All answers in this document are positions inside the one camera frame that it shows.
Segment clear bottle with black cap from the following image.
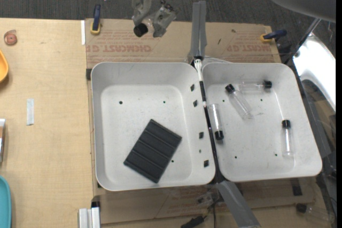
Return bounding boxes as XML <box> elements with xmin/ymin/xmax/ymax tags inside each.
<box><xmin>296</xmin><ymin>202</ymin><xmax>322</xmax><ymax>220</ymax></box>
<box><xmin>281</xmin><ymin>119</ymin><xmax>295</xmax><ymax>159</ymax></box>
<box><xmin>224</xmin><ymin>83</ymin><xmax>254</xmax><ymax>120</ymax></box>
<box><xmin>133</xmin><ymin>17</ymin><xmax>158</xmax><ymax>38</ymax></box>
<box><xmin>207</xmin><ymin>103</ymin><xmax>225</xmax><ymax>141</ymax></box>
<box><xmin>238</xmin><ymin>80</ymin><xmax>273</xmax><ymax>93</ymax></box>

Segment brown cardboard board, red print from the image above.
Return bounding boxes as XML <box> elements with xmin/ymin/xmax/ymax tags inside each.
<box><xmin>84</xmin><ymin>18</ymin><xmax>316</xmax><ymax>225</ymax></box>

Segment white plastic tray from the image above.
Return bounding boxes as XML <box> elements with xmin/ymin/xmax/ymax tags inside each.
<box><xmin>90</xmin><ymin>61</ymin><xmax>216</xmax><ymax>192</ymax></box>
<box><xmin>200</xmin><ymin>62</ymin><xmax>323</xmax><ymax>183</ymax></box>

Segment thin black and white rod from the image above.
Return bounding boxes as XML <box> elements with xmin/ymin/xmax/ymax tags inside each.
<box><xmin>194</xmin><ymin>58</ymin><xmax>220</xmax><ymax>183</ymax></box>

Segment black ribbed rectangular pad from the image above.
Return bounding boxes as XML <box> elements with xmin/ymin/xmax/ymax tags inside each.
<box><xmin>123</xmin><ymin>119</ymin><xmax>183</xmax><ymax>184</ymax></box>

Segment pink tape roll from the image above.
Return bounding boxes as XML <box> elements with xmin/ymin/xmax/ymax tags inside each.
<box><xmin>3</xmin><ymin>29</ymin><xmax>18</xmax><ymax>46</ymax></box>

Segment orange plate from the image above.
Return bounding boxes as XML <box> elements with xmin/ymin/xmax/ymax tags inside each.
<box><xmin>0</xmin><ymin>49</ymin><xmax>9</xmax><ymax>83</ymax></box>

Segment brown and white box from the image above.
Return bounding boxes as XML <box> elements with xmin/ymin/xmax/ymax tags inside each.
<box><xmin>0</xmin><ymin>119</ymin><xmax>6</xmax><ymax>163</ymax></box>

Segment teal plate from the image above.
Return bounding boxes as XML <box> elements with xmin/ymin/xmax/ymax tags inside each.
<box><xmin>0</xmin><ymin>175</ymin><xmax>12</xmax><ymax>228</ymax></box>

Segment black block with thin wires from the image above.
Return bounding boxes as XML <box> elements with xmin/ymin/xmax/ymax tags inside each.
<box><xmin>181</xmin><ymin>215</ymin><xmax>207</xmax><ymax>228</ymax></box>

